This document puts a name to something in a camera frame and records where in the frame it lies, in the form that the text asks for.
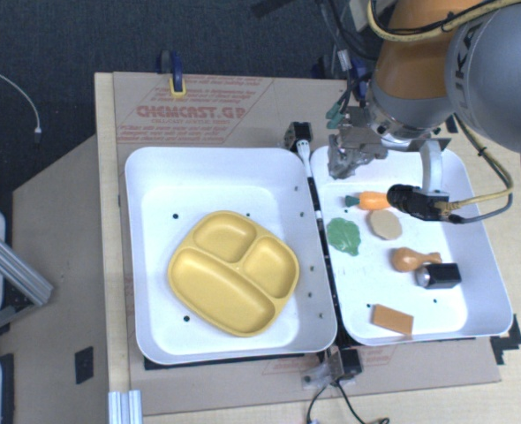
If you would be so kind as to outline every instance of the wooden edge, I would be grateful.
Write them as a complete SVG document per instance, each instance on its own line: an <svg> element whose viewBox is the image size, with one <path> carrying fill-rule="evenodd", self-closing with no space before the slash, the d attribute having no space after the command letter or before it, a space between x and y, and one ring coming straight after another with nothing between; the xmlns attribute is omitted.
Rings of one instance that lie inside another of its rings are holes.
<svg viewBox="0 0 521 424"><path fill-rule="evenodd" d="M130 387L129 348L121 215L119 209L119 179L117 175L117 143L113 74L96 73L95 115L100 172L100 202L102 207L102 249L105 293L106 338L110 391L128 391Z"/></svg>

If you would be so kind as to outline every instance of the brown rectangular block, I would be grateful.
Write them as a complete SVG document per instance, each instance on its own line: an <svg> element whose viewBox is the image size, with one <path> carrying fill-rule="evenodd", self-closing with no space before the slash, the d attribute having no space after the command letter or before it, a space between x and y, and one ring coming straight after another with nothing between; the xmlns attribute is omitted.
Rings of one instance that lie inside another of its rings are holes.
<svg viewBox="0 0 521 424"><path fill-rule="evenodd" d="M379 327L391 329L405 335L412 333L413 316L384 305L374 305L372 322Z"/></svg>

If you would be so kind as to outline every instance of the dark floor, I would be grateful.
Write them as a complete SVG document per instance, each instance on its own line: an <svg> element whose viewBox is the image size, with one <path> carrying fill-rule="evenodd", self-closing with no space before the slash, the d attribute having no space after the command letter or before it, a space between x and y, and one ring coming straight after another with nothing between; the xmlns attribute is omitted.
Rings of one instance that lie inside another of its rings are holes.
<svg viewBox="0 0 521 424"><path fill-rule="evenodd" d="M162 49L186 73L309 78L332 40L314 0L0 0L0 73L42 122L35 145L31 107L0 79L0 201L94 134L95 72L155 72Z"/></svg>

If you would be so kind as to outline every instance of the white tray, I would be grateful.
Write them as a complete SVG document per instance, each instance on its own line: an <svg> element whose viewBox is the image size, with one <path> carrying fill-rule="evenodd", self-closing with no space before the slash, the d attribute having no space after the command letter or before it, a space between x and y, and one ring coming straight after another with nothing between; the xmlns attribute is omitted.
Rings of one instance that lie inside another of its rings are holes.
<svg viewBox="0 0 521 424"><path fill-rule="evenodd" d="M356 169L347 179L328 174L328 148L317 149L311 159L323 221L342 217L360 229L361 244L355 257L329 247L339 307L347 332L363 345L387 345L461 337L493 336L510 328L513 314L500 270L482 222L452 224L424 222L392 210L403 228L397 240L384 240L370 230L369 212L347 208L345 195L364 191L387 192L394 184L421 186L418 153L391 151ZM450 201L474 195L461 160L445 149L442 154L442 190ZM477 216L476 206L457 211ZM392 251L408 246L422 253L439 252L443 262L456 262L462 283L452 289L427 290L415 283L412 273L400 273L390 264ZM371 323L373 305L382 304L414 317L408 337Z"/></svg>
<svg viewBox="0 0 521 424"><path fill-rule="evenodd" d="M135 329L150 360L183 364L320 352L337 323L304 167L280 148L141 148L125 166ZM170 257L204 216L250 216L297 255L296 289L274 324L235 337L202 321L171 290Z"/></svg>

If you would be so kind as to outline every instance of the yellow plate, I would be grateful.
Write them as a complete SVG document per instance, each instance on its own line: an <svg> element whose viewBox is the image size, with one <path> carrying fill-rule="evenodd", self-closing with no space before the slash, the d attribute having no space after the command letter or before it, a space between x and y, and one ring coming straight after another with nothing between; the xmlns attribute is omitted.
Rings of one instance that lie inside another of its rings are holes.
<svg viewBox="0 0 521 424"><path fill-rule="evenodd" d="M197 315L232 335L267 329L296 287L298 259L253 220L213 212L188 233L170 259L169 284Z"/></svg>

